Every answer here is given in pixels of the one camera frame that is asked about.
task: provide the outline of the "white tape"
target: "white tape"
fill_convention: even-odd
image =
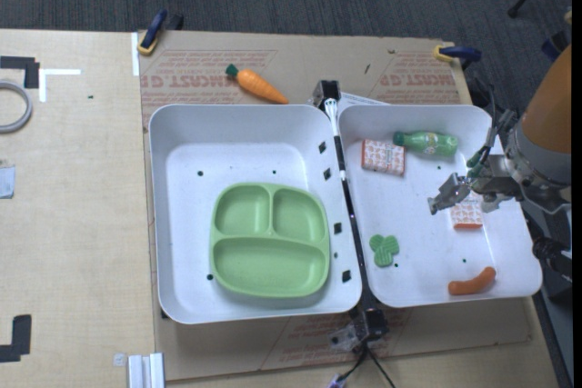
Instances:
[[[354,95],[349,93],[342,93],[341,98],[337,102],[337,114],[340,115],[344,110],[352,105],[365,104],[365,105],[389,105],[386,102],[377,101],[370,99],[368,97],[362,97],[361,95]]]
[[[46,102],[46,77],[49,75],[80,75],[79,68],[41,68],[38,70],[38,100]]]
[[[139,36],[137,33],[131,34],[131,61],[134,67],[134,76],[139,76],[139,52],[137,51],[137,41]]]

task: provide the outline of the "small packet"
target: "small packet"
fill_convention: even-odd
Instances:
[[[453,228],[456,230],[474,230],[483,226],[481,199],[474,193],[470,193],[459,204],[453,205],[450,213]]]
[[[362,142],[362,168],[386,174],[404,174],[405,148],[365,139]]]

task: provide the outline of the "green bottle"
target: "green bottle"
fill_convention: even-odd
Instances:
[[[458,147],[458,140],[454,136],[430,131],[414,133],[396,131],[392,142],[395,145],[403,145],[411,151],[430,155],[453,155]]]

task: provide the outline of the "toy carrot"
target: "toy carrot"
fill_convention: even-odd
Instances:
[[[238,70],[234,65],[230,64],[226,68],[226,74],[235,77],[240,86],[249,93],[253,93],[272,102],[277,102],[278,104],[289,104],[288,99],[284,95],[253,70],[249,70],[248,68]]]

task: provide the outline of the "wooden table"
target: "wooden table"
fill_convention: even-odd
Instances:
[[[140,80],[132,35],[0,30],[0,55],[31,56],[46,99],[20,131],[0,134],[15,195],[0,200],[0,344],[31,314],[31,353],[0,364],[0,385],[123,387],[125,357],[156,351]],[[0,70],[0,79],[20,79]],[[466,92],[464,82],[459,84]],[[0,91],[0,124],[19,111]],[[397,387],[557,386],[530,298],[526,343],[382,361]],[[351,363],[196,379],[173,386],[326,386]],[[388,386],[371,361],[349,386]]]

